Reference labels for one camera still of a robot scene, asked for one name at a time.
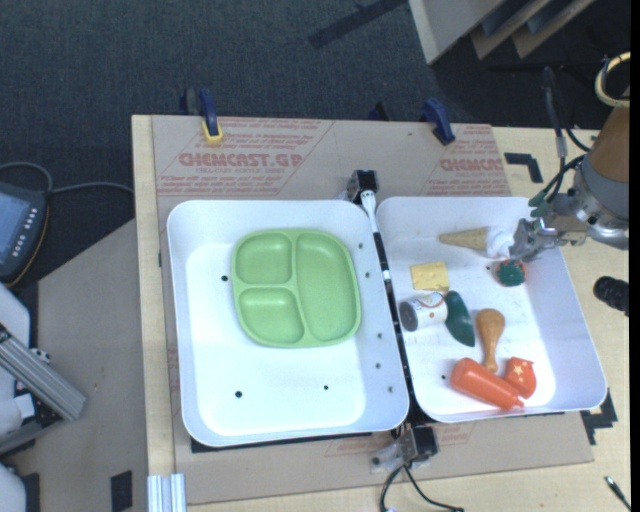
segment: green plate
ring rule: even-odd
[[[263,345],[332,345],[360,325],[351,255],[324,231],[277,229],[242,238],[233,251],[232,284],[242,328]]]

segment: yellow block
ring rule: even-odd
[[[444,261],[413,265],[411,281],[414,290],[449,291],[449,276]]]

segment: wooden table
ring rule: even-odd
[[[158,267],[159,232],[155,197],[152,118],[134,116],[133,155],[136,187],[136,223],[144,354],[148,472],[176,471],[172,439],[167,351],[161,272]],[[579,132],[588,140],[593,132]],[[551,130],[494,128],[499,149],[530,153],[545,182],[558,167]],[[526,167],[507,165],[505,174],[514,196],[531,197],[540,189]],[[611,275],[628,281],[628,253],[588,240],[582,247],[563,248],[576,293],[608,381],[618,421],[596,432],[595,462],[511,473],[432,480],[423,484],[432,499],[473,511],[496,510],[623,510],[607,487],[611,475],[630,499],[629,319],[593,296],[593,284]],[[198,512],[227,511],[377,511],[379,486],[189,507]],[[387,495],[398,510],[431,510],[410,484],[398,483]]]

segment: white tray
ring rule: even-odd
[[[362,319],[354,336],[320,348],[272,348],[237,319],[235,243],[263,229],[331,233],[351,253]],[[369,221],[346,201],[187,201],[167,222],[182,416],[214,447],[391,430],[409,398]]]
[[[433,419],[459,422],[591,409],[606,395],[605,377],[559,249],[549,250],[526,266],[524,284],[504,287],[479,251],[444,245],[438,235],[483,226],[513,231],[529,217],[524,198],[393,197],[382,202],[377,220],[399,302],[420,292],[413,289],[410,267],[444,261],[451,289],[462,296],[472,317],[495,308],[506,319],[498,342],[498,374],[507,360],[534,362],[536,392],[524,408],[500,411],[469,398],[449,384],[455,363],[463,357],[480,362],[483,349],[476,339],[469,348],[453,339],[444,324],[403,332],[411,378],[420,407]]]

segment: brown toy chicken leg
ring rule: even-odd
[[[484,347],[484,361],[482,366],[496,373],[496,346],[504,331],[504,316],[497,309],[482,309],[476,316],[476,328]]]

